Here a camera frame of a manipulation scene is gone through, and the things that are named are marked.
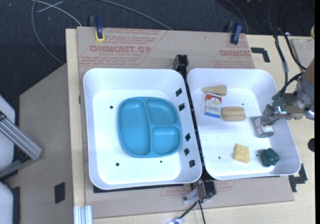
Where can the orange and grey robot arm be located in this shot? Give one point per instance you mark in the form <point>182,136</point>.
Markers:
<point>310,75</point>

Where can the blue divided plate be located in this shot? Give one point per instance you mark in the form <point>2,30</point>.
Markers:
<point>135,128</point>

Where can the yellow toy cheese wedge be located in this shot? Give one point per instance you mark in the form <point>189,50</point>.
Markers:
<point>241,153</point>

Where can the thin black rod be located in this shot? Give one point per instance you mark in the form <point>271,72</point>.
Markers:
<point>194,123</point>

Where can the small silver can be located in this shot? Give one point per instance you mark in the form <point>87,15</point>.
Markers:
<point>265,132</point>

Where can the white plastic tray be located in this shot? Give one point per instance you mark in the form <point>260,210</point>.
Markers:
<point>225,135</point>
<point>105,168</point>

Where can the tan toy bread bun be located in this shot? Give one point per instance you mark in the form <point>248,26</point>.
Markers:
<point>233,113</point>

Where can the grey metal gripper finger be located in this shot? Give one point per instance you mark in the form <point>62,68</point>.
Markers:
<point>269,111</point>
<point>268,121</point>

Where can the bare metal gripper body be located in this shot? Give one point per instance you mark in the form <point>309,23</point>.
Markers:
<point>292,108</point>

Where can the black cylinder on white bracket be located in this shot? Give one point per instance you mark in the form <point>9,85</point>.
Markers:
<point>311,144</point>

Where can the green toy pepper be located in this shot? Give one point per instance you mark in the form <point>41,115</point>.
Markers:
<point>269,157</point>

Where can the white and red carton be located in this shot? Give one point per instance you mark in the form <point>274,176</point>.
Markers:
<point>213,104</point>

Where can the brown cardboard board red print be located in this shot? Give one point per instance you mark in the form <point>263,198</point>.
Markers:
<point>150,43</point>

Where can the tan toy wafer cone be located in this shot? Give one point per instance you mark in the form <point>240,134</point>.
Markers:
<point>217,89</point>

